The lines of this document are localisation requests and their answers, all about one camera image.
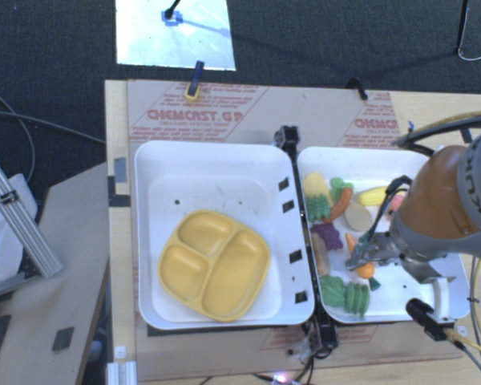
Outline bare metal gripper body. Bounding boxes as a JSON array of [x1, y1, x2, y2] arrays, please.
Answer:
[[367, 232, 406, 267]]

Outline round orange carrot green top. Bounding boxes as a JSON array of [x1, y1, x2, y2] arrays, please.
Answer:
[[355, 261, 382, 292]]

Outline beige toy potato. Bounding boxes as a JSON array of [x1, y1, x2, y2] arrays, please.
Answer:
[[343, 202, 374, 233]]

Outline brown toy bread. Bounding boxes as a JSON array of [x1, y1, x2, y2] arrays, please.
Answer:
[[311, 232, 332, 277]]

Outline dark green ribbed toy vegetable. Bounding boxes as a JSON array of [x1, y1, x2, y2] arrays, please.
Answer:
[[344, 282, 371, 318]]

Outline green toy lettuce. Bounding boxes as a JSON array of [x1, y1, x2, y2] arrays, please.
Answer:
[[317, 274, 348, 309]]

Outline purple toy grapes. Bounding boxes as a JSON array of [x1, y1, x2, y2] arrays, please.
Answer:
[[309, 221, 343, 253]]

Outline pink and orange toy food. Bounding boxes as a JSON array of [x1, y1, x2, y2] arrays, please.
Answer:
[[386, 193, 406, 217]]

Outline white plastic tray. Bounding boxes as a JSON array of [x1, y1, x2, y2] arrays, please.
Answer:
[[296, 146, 472, 324], [134, 140, 317, 331]]

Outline long orange toy carrot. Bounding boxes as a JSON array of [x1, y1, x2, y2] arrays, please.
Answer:
[[322, 186, 354, 223]]

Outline yellow toy corn cob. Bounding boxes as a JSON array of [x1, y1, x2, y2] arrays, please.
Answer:
[[357, 185, 390, 208]]

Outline thin black rod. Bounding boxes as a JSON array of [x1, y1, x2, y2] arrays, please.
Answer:
[[288, 141, 329, 330]]

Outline small green toy leaf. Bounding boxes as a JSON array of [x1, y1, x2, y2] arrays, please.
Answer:
[[329, 176, 354, 202]]

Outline yellow toy pepper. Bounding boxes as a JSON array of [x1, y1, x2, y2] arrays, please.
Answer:
[[302, 171, 334, 209]]

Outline yellow divided plate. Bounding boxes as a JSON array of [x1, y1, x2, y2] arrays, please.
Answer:
[[156, 209, 272, 323]]

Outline brown cardboard board red print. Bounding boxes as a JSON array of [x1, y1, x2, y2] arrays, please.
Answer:
[[126, 79, 472, 376]]

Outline black cylinder on white bracket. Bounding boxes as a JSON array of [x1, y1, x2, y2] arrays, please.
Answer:
[[405, 277, 457, 342]]

